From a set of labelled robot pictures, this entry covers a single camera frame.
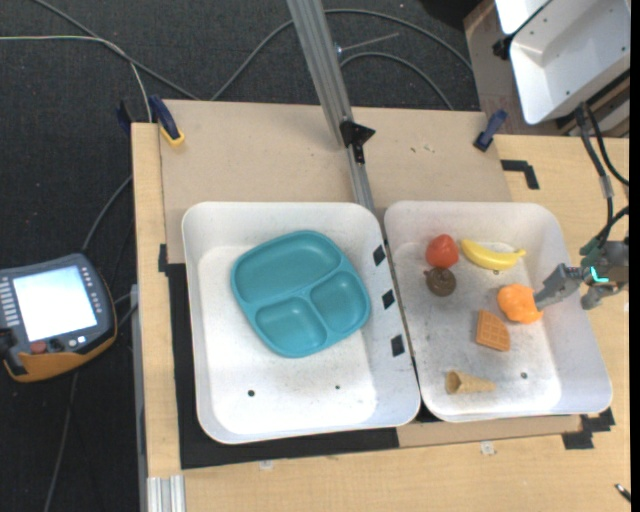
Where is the white plastic tray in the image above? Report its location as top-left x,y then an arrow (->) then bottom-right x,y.
180,201 -> 422,445
382,200 -> 614,424

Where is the brown cardboard board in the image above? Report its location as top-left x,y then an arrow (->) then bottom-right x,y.
158,98 -> 585,450

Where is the tan ice cream cone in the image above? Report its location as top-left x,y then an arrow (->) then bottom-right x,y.
444,369 -> 497,396

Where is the teal divided plate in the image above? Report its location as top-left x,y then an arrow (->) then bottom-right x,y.
229,229 -> 372,359

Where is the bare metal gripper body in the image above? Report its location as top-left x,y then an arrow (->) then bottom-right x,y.
579,239 -> 630,290

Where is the tan toy waffle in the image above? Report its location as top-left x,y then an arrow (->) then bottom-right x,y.
474,309 -> 512,353

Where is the yellow banana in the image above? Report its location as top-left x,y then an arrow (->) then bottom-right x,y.
460,238 -> 527,272

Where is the orange toy food lump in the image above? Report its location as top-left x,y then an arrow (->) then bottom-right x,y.
496,283 -> 544,325

